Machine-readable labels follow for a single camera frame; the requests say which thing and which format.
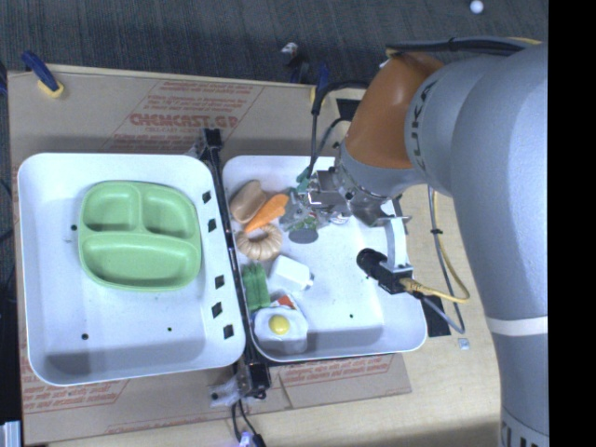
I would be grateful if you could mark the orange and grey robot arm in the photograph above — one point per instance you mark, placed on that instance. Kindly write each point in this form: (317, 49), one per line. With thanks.
(489, 180)

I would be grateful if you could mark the orange carrot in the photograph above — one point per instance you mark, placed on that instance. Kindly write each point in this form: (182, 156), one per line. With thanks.
(269, 210)

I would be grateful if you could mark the black cylinder on white bracket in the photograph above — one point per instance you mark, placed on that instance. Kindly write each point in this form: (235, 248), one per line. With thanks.
(379, 268)

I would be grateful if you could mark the orange and white packet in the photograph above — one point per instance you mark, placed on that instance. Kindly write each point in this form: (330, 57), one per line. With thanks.
(285, 301)

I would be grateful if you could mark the white and yellow fried egg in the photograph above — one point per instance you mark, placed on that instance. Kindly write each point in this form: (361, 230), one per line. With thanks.
(279, 326)

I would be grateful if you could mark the white plastic tray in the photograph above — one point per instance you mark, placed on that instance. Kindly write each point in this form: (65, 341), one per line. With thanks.
(349, 296)
(139, 333)

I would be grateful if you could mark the small can with colourful print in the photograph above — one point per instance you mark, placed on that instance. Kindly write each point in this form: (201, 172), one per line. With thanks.
(303, 234)

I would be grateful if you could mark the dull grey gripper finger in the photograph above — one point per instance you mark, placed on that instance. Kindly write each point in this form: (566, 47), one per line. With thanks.
(291, 210)

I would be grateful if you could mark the green divided plate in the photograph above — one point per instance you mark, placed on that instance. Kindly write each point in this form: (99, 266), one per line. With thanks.
(139, 254)

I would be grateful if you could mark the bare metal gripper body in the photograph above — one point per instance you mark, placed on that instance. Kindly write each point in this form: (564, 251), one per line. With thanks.
(337, 198)

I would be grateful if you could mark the thin black and white rod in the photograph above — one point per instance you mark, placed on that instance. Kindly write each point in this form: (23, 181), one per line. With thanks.
(233, 254)

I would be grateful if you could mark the white carton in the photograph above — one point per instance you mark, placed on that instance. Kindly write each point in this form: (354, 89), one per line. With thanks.
(291, 272)

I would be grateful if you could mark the brown cardboard board, red print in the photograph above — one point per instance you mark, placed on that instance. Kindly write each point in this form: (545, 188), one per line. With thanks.
(116, 110)

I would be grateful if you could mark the tan bread roll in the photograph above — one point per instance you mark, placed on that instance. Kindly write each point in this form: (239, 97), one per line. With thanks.
(246, 200)

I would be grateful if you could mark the white ball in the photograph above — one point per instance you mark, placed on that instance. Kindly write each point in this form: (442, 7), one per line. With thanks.
(476, 6)

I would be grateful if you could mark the green asparagus bundle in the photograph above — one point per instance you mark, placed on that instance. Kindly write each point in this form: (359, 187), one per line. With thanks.
(256, 287)

